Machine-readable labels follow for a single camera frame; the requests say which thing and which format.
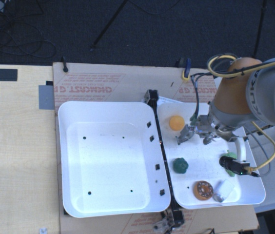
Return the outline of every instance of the orange ball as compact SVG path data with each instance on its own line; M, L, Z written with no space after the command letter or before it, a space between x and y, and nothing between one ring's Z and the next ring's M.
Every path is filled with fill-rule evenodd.
M174 131L182 130L184 125L185 125L184 118L179 115L172 116L169 120L169 126Z

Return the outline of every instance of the yellow cable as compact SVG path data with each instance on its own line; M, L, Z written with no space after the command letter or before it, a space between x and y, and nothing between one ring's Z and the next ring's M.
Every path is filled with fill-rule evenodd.
M272 159L275 158L275 142L274 142L274 140L272 140L271 137L269 137L265 132L263 132L263 130L256 123L254 123L253 121L251 123L255 126L255 128L257 128L274 145L274 153L273 153L273 155L267 161L263 162L261 165L259 165L257 167L249 167L249 166L245 167L245 169L249 173L251 173L252 171L256 171L256 170L264 167L265 165L269 164L272 161Z
M211 64L212 64L216 59L222 59L222 58L229 58L229 59L232 59L232 60L236 60L236 57L234 57L234 56L231 56L231 55L221 55L221 56L216 56L216 57L212 58L212 59L208 62L208 64L207 64L207 65L208 65L208 70L209 70L209 72L210 72L211 74L213 74L214 76L217 76L217 77L222 77L222 78L232 78L232 77L240 76L240 75L242 75L242 74L250 73L250 72L253 72L253 71L256 71L256 70L260 70L260 69L264 69L264 68L269 68L269 67L275 65L275 61L274 61L274 62L267 63L267 64L263 64L263 65L261 65L261 66L258 66L258 67L252 68L252 69L248 69L248 70L236 72L236 73L234 73L234 74L219 74L219 73L215 72L214 70L212 70Z

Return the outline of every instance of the white tray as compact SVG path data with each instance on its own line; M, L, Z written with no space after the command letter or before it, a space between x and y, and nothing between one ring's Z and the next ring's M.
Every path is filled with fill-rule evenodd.
M177 144L176 137L179 137L180 131L173 131L169 127L169 120L174 115L180 115L184 118L185 124L190 125L190 117L196 109L196 103L164 103L158 107L158 119L169 165L172 186L176 201L186 209L209 208L229 205L259 204L265 199L265 189L260 177L249 175L235 175L231 177L219 164L222 154L230 152L236 153L234 143L228 143L221 138L212 141L208 145L203 144L197 134L186 142ZM208 114L209 105L201 103L199 105L199 114ZM243 128L234 132L238 136L245 136ZM256 166L253 154L248 141L246 141L247 161L251 166ZM189 168L185 174L177 174L173 170L173 161L176 158L184 158ZM228 198L219 203L213 198L205 201L198 200L193 193L193 186L199 180L205 180L211 183L214 189L225 179L234 184L234 190Z
M63 205L73 217L160 212L170 191L153 109L69 101L59 108Z

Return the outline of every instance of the green ball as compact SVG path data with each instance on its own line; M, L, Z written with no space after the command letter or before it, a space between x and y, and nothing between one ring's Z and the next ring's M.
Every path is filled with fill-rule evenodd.
M173 170L178 174L184 174L186 173L186 170L188 168L188 163L184 158L176 158L173 161Z

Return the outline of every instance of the black floor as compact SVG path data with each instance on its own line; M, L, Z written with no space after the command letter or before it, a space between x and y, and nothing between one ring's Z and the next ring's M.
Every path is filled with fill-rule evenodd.
M1 1L0 64L52 65L65 56L173 67L183 57L205 68L222 53L275 57L275 0L128 0L99 40L125 0Z

